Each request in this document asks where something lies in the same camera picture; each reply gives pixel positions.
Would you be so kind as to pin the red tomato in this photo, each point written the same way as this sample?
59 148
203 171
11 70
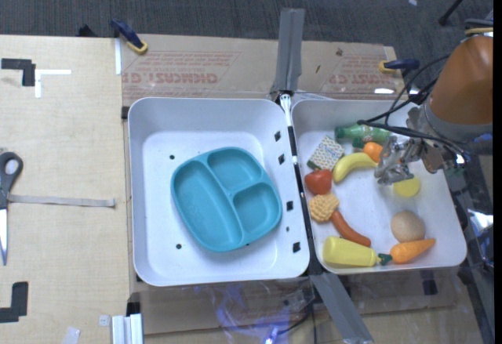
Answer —
318 181

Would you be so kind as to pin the orange sausage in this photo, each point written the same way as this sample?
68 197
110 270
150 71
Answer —
349 229

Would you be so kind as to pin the green plastic bottle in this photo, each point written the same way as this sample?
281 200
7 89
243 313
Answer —
362 132

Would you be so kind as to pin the white plastic tray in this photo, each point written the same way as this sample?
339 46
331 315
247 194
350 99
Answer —
157 217
372 205

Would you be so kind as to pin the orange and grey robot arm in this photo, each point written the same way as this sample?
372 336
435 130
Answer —
466 76

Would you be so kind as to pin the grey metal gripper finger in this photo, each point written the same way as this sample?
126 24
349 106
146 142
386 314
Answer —
386 156
402 170

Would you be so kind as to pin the beige egg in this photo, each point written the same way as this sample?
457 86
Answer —
408 227

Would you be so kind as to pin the yellow lemon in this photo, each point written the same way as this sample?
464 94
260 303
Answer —
408 187

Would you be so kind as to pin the brown cardboard board red print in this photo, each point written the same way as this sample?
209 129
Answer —
235 68

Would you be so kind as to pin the yellow corn piece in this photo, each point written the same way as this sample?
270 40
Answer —
323 207

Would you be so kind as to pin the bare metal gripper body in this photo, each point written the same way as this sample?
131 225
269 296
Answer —
429 148

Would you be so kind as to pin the yellow banana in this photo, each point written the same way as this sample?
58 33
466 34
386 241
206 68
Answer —
349 166

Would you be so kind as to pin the green patterned carton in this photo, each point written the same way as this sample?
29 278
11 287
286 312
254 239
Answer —
325 153

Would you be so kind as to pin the blue divided plate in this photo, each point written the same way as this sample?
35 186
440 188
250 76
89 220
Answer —
223 201

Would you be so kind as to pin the orange carrot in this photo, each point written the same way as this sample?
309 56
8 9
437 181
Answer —
409 250

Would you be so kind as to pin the yellow squeeze bottle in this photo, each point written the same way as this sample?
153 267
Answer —
347 252

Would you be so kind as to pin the small orange fruit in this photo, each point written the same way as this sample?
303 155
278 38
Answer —
372 150

